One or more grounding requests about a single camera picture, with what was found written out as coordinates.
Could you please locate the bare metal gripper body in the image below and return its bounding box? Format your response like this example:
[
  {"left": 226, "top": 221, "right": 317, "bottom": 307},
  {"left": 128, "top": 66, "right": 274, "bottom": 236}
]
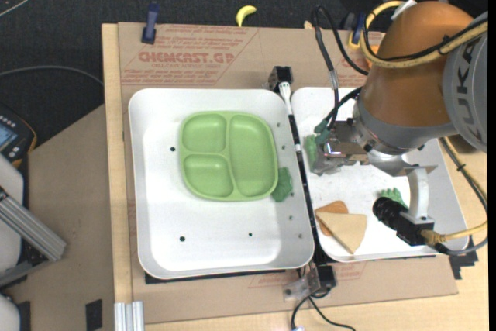
[{"left": 322, "top": 119, "right": 376, "bottom": 167}]

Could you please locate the green broccoli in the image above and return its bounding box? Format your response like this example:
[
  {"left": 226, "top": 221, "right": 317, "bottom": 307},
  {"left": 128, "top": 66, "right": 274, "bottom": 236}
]
[
  {"left": 303, "top": 134, "right": 320, "bottom": 168},
  {"left": 270, "top": 166, "right": 294, "bottom": 203},
  {"left": 377, "top": 187, "right": 408, "bottom": 209}
]

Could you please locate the thin black and white rod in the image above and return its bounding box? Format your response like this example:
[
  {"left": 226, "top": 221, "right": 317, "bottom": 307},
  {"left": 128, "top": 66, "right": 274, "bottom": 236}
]
[{"left": 277, "top": 82, "right": 319, "bottom": 267}]

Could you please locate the white plastic tray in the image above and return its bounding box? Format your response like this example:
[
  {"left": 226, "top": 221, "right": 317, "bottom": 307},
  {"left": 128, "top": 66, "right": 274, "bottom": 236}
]
[
  {"left": 289, "top": 86, "right": 471, "bottom": 264},
  {"left": 127, "top": 88, "right": 315, "bottom": 280}
]

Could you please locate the orange flat slice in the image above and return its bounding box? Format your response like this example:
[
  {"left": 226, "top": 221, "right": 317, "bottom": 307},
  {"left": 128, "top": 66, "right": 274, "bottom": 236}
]
[{"left": 314, "top": 200, "right": 350, "bottom": 238}]

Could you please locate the tan triangular bread slice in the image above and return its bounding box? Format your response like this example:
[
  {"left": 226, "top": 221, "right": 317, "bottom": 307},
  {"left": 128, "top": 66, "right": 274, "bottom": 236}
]
[{"left": 315, "top": 210, "right": 368, "bottom": 256}]

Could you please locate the green divided plate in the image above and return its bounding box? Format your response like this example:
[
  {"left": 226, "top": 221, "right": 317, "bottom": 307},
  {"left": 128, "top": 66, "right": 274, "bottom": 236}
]
[{"left": 178, "top": 111, "right": 280, "bottom": 202}]

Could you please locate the yellow banana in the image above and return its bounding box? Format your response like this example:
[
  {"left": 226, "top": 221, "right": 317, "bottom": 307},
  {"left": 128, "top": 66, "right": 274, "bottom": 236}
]
[{"left": 236, "top": 5, "right": 258, "bottom": 28}]

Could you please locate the brown cardboard board red print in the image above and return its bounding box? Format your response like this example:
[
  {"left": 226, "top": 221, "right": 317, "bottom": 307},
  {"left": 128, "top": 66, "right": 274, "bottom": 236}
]
[{"left": 117, "top": 22, "right": 460, "bottom": 325}]

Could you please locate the black cylinder on white bracket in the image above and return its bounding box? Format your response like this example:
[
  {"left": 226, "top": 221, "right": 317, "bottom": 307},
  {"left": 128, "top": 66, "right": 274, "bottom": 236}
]
[{"left": 372, "top": 164, "right": 436, "bottom": 247}]

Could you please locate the black block with thin wires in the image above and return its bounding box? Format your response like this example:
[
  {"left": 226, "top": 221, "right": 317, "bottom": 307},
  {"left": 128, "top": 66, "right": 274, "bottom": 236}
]
[
  {"left": 267, "top": 65, "right": 294, "bottom": 91},
  {"left": 316, "top": 265, "right": 338, "bottom": 290}
]

